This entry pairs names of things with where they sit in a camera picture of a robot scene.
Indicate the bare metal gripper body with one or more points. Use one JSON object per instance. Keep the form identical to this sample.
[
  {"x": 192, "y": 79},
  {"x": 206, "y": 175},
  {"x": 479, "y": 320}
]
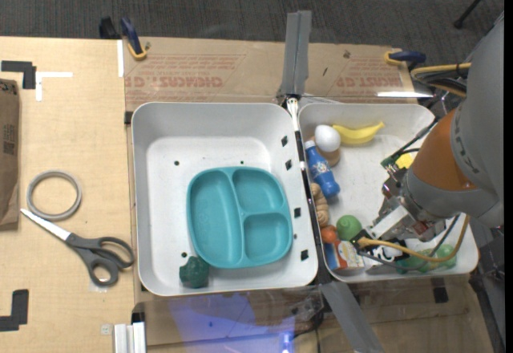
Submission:
[{"x": 394, "y": 183}]

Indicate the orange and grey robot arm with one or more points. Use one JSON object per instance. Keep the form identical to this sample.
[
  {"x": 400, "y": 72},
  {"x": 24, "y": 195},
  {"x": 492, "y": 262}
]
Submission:
[{"x": 477, "y": 131}]

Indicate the white plastic tray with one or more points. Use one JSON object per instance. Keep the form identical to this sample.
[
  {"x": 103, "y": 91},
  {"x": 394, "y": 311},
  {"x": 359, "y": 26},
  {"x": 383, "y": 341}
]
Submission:
[
  {"x": 360, "y": 183},
  {"x": 168, "y": 199}
]

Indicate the yellow banana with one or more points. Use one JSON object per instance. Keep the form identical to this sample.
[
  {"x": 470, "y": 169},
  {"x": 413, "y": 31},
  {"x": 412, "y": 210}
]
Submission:
[{"x": 356, "y": 134}]

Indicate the green round toy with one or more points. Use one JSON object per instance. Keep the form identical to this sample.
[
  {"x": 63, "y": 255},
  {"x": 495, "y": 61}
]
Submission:
[{"x": 348, "y": 226}]

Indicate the tan cup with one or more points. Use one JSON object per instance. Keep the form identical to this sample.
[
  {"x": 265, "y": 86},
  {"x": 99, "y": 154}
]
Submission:
[{"x": 333, "y": 158}]

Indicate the blue bottle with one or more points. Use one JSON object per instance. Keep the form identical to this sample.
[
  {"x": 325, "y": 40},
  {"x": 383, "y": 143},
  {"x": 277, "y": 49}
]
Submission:
[{"x": 320, "y": 173}]

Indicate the tan toy bread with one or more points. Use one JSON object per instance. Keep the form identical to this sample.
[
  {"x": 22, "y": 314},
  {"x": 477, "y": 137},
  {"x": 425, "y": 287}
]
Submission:
[{"x": 320, "y": 205}]

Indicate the white egg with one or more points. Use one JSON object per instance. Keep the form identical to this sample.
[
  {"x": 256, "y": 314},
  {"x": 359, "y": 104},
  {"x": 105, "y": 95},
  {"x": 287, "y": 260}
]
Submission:
[{"x": 327, "y": 137}]

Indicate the orange toy fruit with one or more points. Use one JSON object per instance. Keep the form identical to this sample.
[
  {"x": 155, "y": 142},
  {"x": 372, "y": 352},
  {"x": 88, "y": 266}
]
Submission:
[{"x": 328, "y": 234}]

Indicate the green grapes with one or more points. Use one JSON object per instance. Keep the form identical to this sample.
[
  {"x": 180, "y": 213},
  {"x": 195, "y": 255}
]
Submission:
[{"x": 443, "y": 255}]

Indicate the white carton orange print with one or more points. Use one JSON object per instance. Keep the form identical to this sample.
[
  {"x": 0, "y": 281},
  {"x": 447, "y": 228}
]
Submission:
[{"x": 344, "y": 257}]

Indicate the teal divided plate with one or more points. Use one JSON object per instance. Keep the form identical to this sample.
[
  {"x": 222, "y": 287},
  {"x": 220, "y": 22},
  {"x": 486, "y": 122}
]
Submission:
[{"x": 224, "y": 219}]

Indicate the brown cardboard board red print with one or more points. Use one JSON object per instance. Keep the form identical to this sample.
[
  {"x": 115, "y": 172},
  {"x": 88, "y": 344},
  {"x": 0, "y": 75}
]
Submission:
[{"x": 240, "y": 74}]

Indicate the green broccoli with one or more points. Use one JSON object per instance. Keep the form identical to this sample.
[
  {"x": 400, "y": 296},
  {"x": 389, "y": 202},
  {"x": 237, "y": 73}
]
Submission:
[{"x": 194, "y": 273}]

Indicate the grey tape roll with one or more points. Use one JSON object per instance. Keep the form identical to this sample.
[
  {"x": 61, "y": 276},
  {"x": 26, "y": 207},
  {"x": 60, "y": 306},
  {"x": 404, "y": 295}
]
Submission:
[{"x": 32, "y": 199}]

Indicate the brown paper bag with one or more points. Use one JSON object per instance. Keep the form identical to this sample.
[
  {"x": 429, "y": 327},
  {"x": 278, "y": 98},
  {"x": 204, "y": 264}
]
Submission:
[{"x": 9, "y": 151}]

